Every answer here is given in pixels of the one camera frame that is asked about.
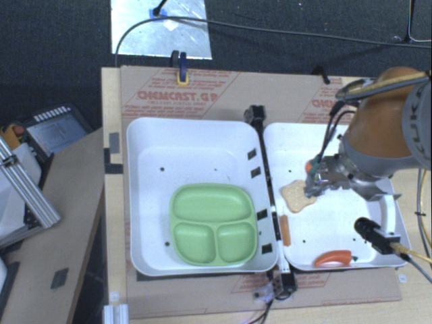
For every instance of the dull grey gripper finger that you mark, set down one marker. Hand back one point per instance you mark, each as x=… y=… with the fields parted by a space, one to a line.
x=321 y=186
x=310 y=190

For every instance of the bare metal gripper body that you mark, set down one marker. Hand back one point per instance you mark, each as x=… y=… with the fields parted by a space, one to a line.
x=341 y=175

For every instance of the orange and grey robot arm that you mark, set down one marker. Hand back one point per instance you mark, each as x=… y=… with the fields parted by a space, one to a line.
x=378 y=127

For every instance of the tan bread slice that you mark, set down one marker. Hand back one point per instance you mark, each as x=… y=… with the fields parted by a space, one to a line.
x=294 y=197

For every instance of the small red toy food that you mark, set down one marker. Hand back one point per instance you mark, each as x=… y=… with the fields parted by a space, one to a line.
x=308 y=166

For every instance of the thin black and white rod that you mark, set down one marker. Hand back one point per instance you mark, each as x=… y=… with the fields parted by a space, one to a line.
x=269 y=184

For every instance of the white plastic tray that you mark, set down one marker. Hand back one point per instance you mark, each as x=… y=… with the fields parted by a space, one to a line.
x=189 y=147
x=330 y=228

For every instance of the pale orange sausage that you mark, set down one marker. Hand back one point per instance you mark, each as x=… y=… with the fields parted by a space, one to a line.
x=285 y=229

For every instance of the orange carrot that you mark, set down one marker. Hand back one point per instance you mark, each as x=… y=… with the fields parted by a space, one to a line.
x=332 y=258

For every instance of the green divided plate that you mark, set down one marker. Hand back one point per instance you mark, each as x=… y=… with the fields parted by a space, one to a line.
x=212 y=224

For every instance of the brown cardboard board red print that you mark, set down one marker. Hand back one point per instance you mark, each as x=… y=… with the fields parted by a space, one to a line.
x=216 y=89

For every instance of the black cylinder on white bracket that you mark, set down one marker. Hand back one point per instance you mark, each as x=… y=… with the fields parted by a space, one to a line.
x=376 y=233

